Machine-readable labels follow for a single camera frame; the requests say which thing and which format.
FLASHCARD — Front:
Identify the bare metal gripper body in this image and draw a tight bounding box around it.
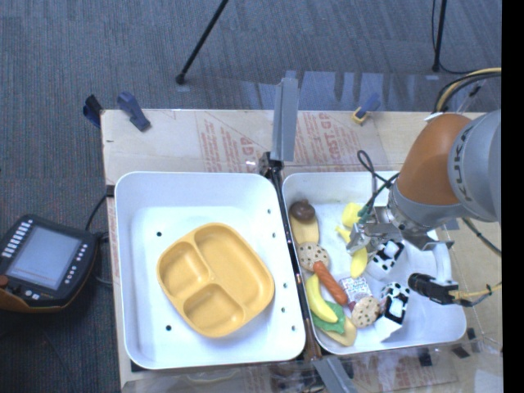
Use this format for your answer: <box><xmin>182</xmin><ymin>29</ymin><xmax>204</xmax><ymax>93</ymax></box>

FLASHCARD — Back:
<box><xmin>361</xmin><ymin>206</ymin><xmax>415</xmax><ymax>244</ymax></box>

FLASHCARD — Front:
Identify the black and white carton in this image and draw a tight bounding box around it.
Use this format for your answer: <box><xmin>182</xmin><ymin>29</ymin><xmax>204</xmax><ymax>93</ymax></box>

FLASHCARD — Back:
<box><xmin>374</xmin><ymin>281</ymin><xmax>412</xmax><ymax>343</ymax></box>
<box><xmin>365</xmin><ymin>238</ymin><xmax>407</xmax><ymax>282</ymax></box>

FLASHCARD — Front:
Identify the yellow banana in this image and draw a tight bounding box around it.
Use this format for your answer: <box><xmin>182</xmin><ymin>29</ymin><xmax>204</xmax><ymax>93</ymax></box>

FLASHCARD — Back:
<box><xmin>349</xmin><ymin>245</ymin><xmax>369</xmax><ymax>279</ymax></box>
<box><xmin>305</xmin><ymin>273</ymin><xmax>340</xmax><ymax>324</ymax></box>

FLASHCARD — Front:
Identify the yellow toy pepper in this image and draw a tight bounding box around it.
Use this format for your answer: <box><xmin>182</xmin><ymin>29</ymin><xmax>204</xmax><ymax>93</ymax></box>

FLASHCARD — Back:
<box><xmin>334</xmin><ymin>201</ymin><xmax>364</xmax><ymax>244</ymax></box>

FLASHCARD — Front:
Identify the pink and white packet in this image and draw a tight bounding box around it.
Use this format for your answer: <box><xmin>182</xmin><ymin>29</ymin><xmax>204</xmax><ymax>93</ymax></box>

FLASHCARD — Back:
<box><xmin>338</xmin><ymin>276</ymin><xmax>374</xmax><ymax>303</ymax></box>

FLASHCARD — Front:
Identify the chocolate chip biscuit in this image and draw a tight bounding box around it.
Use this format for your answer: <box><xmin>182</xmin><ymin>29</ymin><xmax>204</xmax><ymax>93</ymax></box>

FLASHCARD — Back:
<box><xmin>350</xmin><ymin>295</ymin><xmax>382</xmax><ymax>329</ymax></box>
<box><xmin>296</xmin><ymin>242</ymin><xmax>331</xmax><ymax>273</ymax></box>

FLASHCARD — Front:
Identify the orange sausage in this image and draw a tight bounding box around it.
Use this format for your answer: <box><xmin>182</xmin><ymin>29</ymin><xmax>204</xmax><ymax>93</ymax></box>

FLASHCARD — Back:
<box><xmin>312</xmin><ymin>260</ymin><xmax>350</xmax><ymax>306</ymax></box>

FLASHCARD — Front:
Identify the tan bread slice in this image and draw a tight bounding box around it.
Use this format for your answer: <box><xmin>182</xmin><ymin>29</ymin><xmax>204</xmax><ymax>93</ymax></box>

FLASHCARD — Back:
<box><xmin>289</xmin><ymin>212</ymin><xmax>321</xmax><ymax>246</ymax></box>
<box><xmin>321</xmin><ymin>316</ymin><xmax>359</xmax><ymax>348</ymax></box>

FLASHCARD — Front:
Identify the brown chocolate doughnut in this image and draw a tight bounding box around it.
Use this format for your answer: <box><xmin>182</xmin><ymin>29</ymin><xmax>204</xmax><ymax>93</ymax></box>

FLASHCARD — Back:
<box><xmin>288</xmin><ymin>199</ymin><xmax>317</xmax><ymax>224</ymax></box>

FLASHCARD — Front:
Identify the green lettuce leaf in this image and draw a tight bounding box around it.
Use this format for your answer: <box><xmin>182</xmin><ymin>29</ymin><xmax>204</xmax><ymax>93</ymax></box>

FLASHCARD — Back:
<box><xmin>310</xmin><ymin>300</ymin><xmax>347</xmax><ymax>336</ymax></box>

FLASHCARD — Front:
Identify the white plastic tray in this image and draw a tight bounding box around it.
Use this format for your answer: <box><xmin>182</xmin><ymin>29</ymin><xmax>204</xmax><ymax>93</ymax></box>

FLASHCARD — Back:
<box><xmin>114</xmin><ymin>170</ymin><xmax>308</xmax><ymax>372</ymax></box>
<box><xmin>281</xmin><ymin>170</ymin><xmax>468</xmax><ymax>356</ymax></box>

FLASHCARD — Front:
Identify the yellow divided plate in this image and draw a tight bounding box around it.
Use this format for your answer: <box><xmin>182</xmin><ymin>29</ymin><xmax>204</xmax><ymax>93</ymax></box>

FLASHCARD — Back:
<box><xmin>156</xmin><ymin>221</ymin><xmax>276</xmax><ymax>339</ymax></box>

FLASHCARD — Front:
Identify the brown cardboard board red print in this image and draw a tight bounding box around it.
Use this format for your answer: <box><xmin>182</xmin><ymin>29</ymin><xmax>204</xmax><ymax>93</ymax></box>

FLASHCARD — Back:
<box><xmin>100</xmin><ymin>108</ymin><xmax>502</xmax><ymax>393</ymax></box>

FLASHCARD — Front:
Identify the black tripod leg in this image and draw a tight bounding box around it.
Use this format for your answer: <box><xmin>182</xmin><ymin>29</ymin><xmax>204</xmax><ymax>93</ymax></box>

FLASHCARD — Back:
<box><xmin>174</xmin><ymin>0</ymin><xmax>241</xmax><ymax>85</ymax></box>
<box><xmin>431</xmin><ymin>0</ymin><xmax>452</xmax><ymax>74</ymax></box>

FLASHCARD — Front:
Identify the black cylinder on white bracket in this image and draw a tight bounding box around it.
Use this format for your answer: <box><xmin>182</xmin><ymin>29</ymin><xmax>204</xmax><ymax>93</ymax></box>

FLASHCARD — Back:
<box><xmin>407</xmin><ymin>238</ymin><xmax>460</xmax><ymax>306</ymax></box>

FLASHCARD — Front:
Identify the black block with thin wires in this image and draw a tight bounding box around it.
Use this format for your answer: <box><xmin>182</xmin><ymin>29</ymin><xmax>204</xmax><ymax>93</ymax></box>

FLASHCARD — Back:
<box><xmin>257</xmin><ymin>151</ymin><xmax>285</xmax><ymax>179</ymax></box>

